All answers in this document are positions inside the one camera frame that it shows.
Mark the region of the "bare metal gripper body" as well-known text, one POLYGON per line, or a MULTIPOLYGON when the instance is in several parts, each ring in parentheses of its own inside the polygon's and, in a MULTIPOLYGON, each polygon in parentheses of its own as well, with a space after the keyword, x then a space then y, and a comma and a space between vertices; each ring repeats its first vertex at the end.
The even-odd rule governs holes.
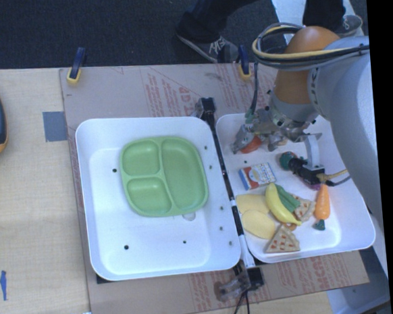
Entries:
POLYGON ((292 117, 279 111, 277 107, 266 107, 246 113, 247 128, 255 135, 254 140, 265 142, 270 134, 279 134, 284 137, 284 142, 304 142, 310 136, 319 139, 321 133, 306 133, 306 129, 314 124, 319 114, 312 106, 307 106, 306 111, 295 113, 292 117))

